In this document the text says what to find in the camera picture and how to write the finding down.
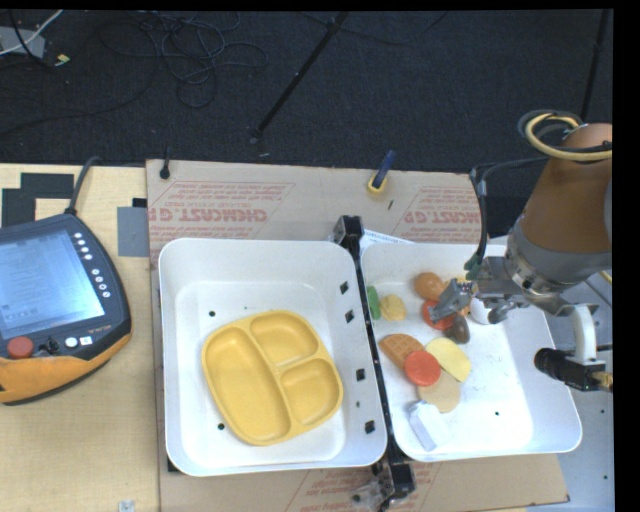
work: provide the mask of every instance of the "button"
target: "button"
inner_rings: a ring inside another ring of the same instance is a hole
[[[33,354],[33,341],[26,336],[17,336],[7,343],[7,351],[11,359],[26,359]]]

